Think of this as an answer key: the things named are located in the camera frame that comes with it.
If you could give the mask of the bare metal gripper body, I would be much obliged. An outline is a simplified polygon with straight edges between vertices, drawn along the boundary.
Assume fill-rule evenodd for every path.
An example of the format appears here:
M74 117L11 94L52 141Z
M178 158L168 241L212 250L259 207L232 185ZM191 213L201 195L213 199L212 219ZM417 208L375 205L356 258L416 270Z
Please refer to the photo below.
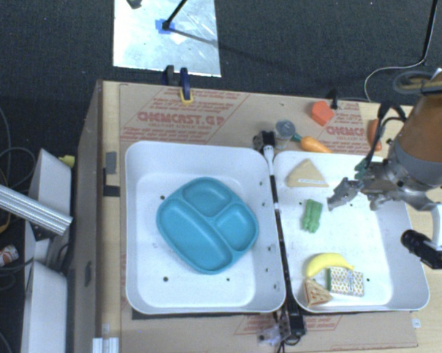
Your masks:
M420 211L431 211L441 204L427 196L433 186L417 180L396 159L370 163L364 160L357 180L367 199L370 194L384 194L389 197L388 202L403 201Z

